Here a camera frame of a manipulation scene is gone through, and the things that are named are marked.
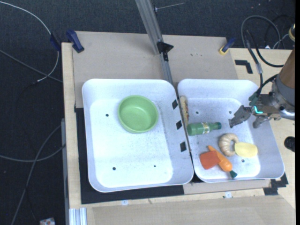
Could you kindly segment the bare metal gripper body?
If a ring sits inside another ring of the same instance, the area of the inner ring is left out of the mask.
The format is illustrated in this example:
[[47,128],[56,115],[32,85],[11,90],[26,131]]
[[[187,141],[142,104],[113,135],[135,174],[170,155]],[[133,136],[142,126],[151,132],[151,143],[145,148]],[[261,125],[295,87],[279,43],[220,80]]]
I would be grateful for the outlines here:
[[279,120],[281,118],[295,120],[295,97],[294,93],[283,94],[280,91],[272,90],[268,94],[260,94],[252,104],[257,108],[260,115]]

